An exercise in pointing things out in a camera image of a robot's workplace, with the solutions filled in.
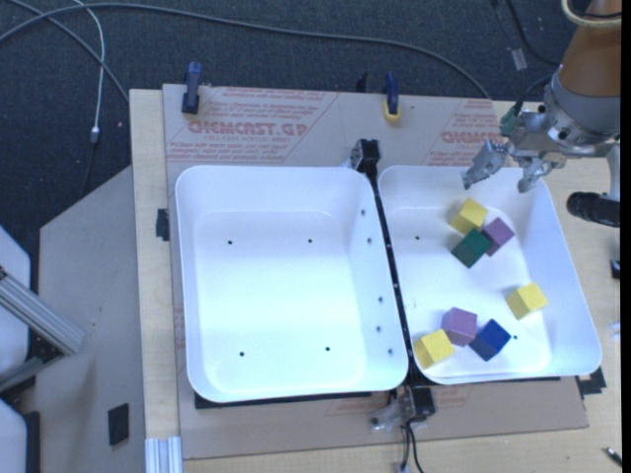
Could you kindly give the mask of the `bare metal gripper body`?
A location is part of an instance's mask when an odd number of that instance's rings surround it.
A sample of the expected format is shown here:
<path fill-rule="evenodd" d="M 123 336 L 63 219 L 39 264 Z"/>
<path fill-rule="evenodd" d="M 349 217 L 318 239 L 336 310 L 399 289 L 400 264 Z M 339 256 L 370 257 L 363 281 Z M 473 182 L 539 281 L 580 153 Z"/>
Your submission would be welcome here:
<path fill-rule="evenodd" d="M 563 111 L 523 111 L 517 118 L 508 153 L 515 159 L 558 161 L 600 157 L 604 146 L 618 134 L 616 121 L 588 118 L 581 122 Z"/>

